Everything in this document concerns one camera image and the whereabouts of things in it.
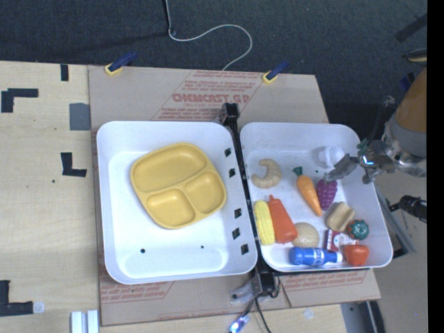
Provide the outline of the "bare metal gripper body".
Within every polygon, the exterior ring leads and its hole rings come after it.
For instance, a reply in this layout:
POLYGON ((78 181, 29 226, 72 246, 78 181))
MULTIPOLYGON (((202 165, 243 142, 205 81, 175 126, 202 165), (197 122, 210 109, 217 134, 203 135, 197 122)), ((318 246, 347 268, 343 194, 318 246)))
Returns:
POLYGON ((399 143, 386 143, 382 140, 363 140, 357 145, 359 165, 363 167, 377 167, 379 174, 401 171, 416 178, 427 175, 425 159, 416 157, 402 148, 399 143))

